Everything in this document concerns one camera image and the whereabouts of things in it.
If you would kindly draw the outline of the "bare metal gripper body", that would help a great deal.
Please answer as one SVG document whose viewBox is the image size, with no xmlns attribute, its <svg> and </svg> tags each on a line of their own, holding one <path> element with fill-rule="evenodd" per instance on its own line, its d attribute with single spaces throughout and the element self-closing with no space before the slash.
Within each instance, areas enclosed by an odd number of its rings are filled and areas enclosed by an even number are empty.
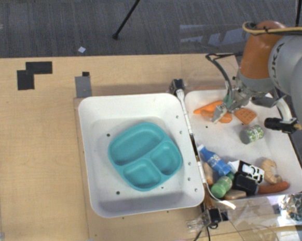
<svg viewBox="0 0 302 241">
<path fill-rule="evenodd" d="M 223 98 L 223 102 L 217 105 L 217 111 L 236 111 L 247 105 L 250 100 L 250 94 L 244 83 L 236 83 L 234 88 L 226 84 L 227 93 Z"/>
</svg>

